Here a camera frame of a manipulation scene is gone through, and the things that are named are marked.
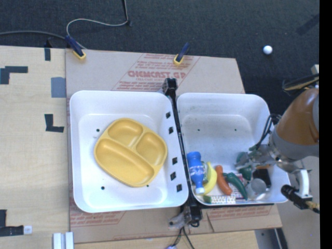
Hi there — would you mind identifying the brown cardboard board red print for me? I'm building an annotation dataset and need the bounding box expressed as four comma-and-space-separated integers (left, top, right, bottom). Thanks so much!
64, 48, 283, 244

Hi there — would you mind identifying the yellow divided plate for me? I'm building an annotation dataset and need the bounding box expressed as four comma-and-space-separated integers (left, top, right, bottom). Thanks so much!
93, 117, 169, 188

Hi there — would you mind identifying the yellow banana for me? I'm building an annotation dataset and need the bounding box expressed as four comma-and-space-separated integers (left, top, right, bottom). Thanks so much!
203, 161, 218, 196

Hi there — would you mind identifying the blue bottle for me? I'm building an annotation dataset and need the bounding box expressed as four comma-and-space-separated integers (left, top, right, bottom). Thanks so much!
186, 151, 209, 195

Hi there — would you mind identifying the green chili pepper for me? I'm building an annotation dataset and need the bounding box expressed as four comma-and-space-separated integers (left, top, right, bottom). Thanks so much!
223, 172, 248, 201

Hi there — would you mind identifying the white carton with coloured print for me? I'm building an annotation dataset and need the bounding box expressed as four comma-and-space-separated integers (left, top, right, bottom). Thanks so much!
211, 194, 237, 205

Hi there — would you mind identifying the black block with thin wires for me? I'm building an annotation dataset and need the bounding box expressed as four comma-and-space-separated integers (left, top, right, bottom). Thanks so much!
162, 77, 179, 96
181, 205, 203, 227

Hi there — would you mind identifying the silver can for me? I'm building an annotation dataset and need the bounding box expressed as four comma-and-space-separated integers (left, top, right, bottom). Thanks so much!
245, 178, 268, 201

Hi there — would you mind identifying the thin black and white rod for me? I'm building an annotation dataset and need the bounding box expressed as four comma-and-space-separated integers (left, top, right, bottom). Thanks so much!
168, 93, 198, 208

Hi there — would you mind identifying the black box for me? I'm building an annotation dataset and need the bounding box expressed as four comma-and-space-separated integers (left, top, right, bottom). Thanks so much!
252, 166, 272, 188

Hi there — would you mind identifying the orange sausage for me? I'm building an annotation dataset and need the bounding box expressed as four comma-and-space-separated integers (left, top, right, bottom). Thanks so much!
215, 164, 233, 196

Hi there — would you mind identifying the black cylinder on white bracket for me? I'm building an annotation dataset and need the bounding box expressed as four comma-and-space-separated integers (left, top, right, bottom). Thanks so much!
281, 169, 314, 210

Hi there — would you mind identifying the white plastic tray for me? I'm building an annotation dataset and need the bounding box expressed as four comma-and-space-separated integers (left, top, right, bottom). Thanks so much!
176, 92, 292, 206
68, 90, 189, 214

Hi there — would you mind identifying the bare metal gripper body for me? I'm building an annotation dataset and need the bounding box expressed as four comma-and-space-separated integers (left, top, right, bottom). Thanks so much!
248, 144, 294, 171

